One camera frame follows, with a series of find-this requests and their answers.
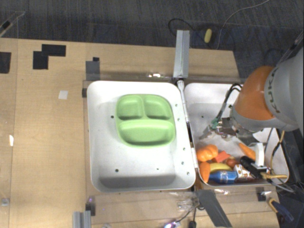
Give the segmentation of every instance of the white cable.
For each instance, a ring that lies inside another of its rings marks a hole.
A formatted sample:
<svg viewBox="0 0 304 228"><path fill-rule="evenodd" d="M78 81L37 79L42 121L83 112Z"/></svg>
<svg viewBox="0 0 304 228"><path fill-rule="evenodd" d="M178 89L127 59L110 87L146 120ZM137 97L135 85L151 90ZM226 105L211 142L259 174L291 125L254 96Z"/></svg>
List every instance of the white cable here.
<svg viewBox="0 0 304 228"><path fill-rule="evenodd" d="M221 37L221 35L222 35L223 28L225 27L226 23L228 22L229 19L231 19L232 16L234 16L236 13L238 13L238 12L240 12L240 11L243 11L243 10L254 9L254 8L256 8L256 7L258 7L258 6L261 6L261 5L263 5L263 4L265 4L265 3L269 2L269 1L270 1L270 0L266 0L266 1L262 2L262 3L257 4L257 5L250 6L250 7L246 7L246 8L242 8L242 9L239 9L239 10L235 11L234 13L232 13L232 14L226 19L226 21L225 21L224 24L223 24L223 27L220 29L219 38L218 38L218 41L219 41L219 42L218 42L218 46L217 46L216 50L218 50L218 48L219 48L220 37Z"/></svg>

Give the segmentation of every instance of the white tape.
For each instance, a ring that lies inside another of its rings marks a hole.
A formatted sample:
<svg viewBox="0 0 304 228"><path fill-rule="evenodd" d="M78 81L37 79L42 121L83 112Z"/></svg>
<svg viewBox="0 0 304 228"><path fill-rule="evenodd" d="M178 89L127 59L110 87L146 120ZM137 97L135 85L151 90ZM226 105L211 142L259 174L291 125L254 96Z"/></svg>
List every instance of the white tape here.
<svg viewBox="0 0 304 228"><path fill-rule="evenodd" d="M67 94L68 94L67 90L60 90L58 99L67 100Z"/></svg>

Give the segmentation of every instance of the green divided plate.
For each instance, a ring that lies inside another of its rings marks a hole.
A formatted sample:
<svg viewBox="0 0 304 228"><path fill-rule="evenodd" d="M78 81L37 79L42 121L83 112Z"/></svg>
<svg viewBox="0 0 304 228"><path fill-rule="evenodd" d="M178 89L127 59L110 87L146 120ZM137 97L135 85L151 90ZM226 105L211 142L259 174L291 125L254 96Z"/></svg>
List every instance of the green divided plate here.
<svg viewBox="0 0 304 228"><path fill-rule="evenodd" d="M124 95L115 114L118 136L128 146L157 147L175 139L171 106L159 95Z"/></svg>

